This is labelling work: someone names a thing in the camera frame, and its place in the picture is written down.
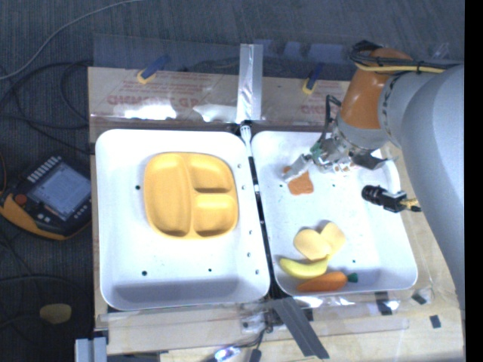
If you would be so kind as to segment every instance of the black connector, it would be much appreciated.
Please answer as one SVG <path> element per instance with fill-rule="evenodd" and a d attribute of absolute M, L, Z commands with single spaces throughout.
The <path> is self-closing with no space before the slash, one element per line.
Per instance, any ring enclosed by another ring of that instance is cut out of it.
<path fill-rule="evenodd" d="M 401 204 L 408 196 L 406 192 L 397 192 L 395 195 L 389 193 L 386 189 L 380 186 L 367 185 L 362 189 L 362 198 L 372 204 L 380 205 L 385 210 L 398 213 L 406 209 L 406 206 Z"/>

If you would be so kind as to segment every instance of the red button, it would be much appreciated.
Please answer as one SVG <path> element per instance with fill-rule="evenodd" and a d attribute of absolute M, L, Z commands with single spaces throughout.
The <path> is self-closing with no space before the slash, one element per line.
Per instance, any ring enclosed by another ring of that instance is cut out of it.
<path fill-rule="evenodd" d="M 23 205 L 25 205 L 27 203 L 27 196 L 25 195 L 16 195 L 15 196 L 15 202 L 20 205 L 21 207 L 23 207 Z"/>

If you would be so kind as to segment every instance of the yellow heart-shaped toy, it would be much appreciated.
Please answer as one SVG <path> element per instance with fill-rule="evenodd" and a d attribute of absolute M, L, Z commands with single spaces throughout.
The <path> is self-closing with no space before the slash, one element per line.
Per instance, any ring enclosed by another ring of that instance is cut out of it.
<path fill-rule="evenodd" d="M 316 261 L 328 256 L 330 259 L 346 243 L 346 236 L 333 222 L 329 222 L 319 233 L 303 229 L 294 238 L 294 246 L 307 259 Z"/>

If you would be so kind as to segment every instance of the banana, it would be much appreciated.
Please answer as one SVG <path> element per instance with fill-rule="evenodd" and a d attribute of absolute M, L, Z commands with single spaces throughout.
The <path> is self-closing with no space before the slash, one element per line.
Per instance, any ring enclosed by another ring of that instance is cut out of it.
<path fill-rule="evenodd" d="M 297 279 L 312 279 L 324 274 L 328 263 L 328 259 L 322 259 L 306 264 L 285 257 L 279 261 L 281 269 Z"/>

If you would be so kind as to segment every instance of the yellow plate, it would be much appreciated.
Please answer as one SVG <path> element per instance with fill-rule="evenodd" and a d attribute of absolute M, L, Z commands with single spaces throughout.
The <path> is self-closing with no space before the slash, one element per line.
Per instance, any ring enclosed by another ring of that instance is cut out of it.
<path fill-rule="evenodd" d="M 151 227 L 170 238 L 212 238 L 232 231 L 238 222 L 232 171 L 213 155 L 153 157 L 144 172 L 144 206 Z"/>

